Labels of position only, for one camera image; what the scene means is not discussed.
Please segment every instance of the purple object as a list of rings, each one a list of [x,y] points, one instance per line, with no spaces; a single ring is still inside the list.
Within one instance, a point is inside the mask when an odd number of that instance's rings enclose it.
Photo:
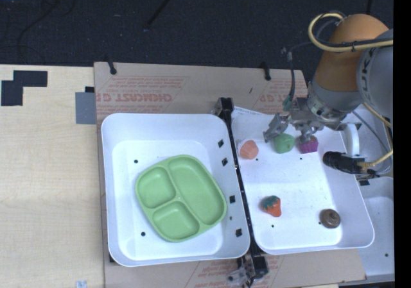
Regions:
[[[319,142],[314,135],[310,137],[310,140],[308,142],[299,143],[298,145],[301,153],[316,152],[318,146],[319,146]]]

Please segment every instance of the green divided plate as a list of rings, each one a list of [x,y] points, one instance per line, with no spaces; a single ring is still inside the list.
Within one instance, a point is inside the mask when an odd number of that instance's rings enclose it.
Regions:
[[[136,181],[136,196],[157,233],[173,242],[204,233],[227,211],[211,173],[189,155],[170,157],[144,170]]]

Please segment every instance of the black fabric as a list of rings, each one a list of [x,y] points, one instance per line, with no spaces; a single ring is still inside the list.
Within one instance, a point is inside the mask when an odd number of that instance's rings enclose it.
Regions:
[[[338,10],[393,28],[394,0],[2,0],[0,64],[92,66],[113,62],[288,68],[281,50],[309,41],[308,24]],[[322,51],[293,52],[307,81]]]

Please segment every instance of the light wood surface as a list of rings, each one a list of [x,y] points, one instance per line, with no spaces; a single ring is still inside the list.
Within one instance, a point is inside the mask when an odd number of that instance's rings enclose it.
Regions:
[[[0,286],[104,286],[96,125],[76,124],[75,93],[92,67],[0,65],[48,72],[24,87],[22,106],[0,106]]]

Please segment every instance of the yellow cable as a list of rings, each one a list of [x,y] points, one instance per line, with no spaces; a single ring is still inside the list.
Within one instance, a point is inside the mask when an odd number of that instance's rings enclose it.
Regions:
[[[377,111],[372,109],[367,103],[363,103],[364,107],[366,107],[374,116],[376,116],[379,120],[381,120],[385,125],[391,127],[391,124],[388,120],[386,120],[383,116],[381,116]]]
[[[373,42],[373,43],[368,43],[368,44],[363,44],[363,45],[357,45],[357,46],[338,46],[338,47],[333,47],[333,46],[327,46],[322,43],[320,43],[314,36],[313,34],[313,27],[317,23],[319,19],[326,18],[326,17],[336,17],[340,20],[344,20],[344,17],[340,15],[339,13],[325,13],[325,14],[320,14],[316,16],[311,22],[310,25],[308,26],[308,36],[310,40],[313,42],[314,45],[316,45],[318,48],[323,49],[325,51],[330,51],[330,52],[347,52],[347,51],[352,51],[353,48],[354,50],[359,50],[359,49],[368,49],[370,47],[381,47],[381,46],[390,46],[394,44],[394,40],[386,40],[383,42]]]
[[[370,168],[370,167],[373,167],[373,166],[379,164],[380,162],[383,162],[385,159],[390,157],[393,153],[394,153],[394,148],[392,148],[388,153],[386,153],[381,158],[379,158],[379,159],[377,159],[373,162],[358,162],[357,165],[364,168],[364,169],[367,169],[367,168]]]

